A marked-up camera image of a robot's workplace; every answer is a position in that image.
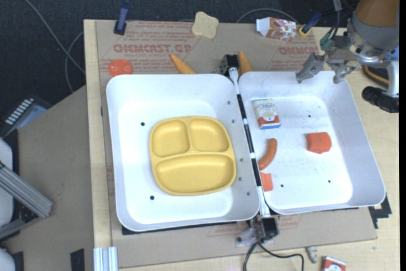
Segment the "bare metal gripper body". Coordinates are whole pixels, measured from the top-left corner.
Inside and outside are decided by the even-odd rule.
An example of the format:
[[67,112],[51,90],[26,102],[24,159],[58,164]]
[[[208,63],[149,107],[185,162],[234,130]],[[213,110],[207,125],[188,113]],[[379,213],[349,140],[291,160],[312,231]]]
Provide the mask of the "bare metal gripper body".
[[391,39],[364,39],[360,36],[323,37],[323,50],[329,65],[360,65],[385,68],[389,63],[383,58],[393,49]]

